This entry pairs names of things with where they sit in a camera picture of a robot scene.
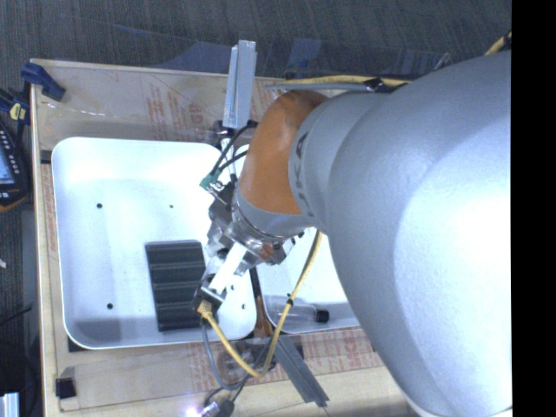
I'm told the black ribbed rectangular block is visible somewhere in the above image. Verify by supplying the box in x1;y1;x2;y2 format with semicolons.
143;239;209;334

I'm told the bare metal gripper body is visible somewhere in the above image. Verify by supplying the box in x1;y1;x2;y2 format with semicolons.
206;182;301;276

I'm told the brown cardboard board red print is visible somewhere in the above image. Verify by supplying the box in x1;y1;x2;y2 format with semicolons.
29;57;412;413

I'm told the clear plastic bottle black cap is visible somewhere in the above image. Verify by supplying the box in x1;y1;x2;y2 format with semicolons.
263;295;330;325

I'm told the white plastic tray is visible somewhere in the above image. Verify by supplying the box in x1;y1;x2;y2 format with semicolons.
255;227;362;335
50;136;258;351

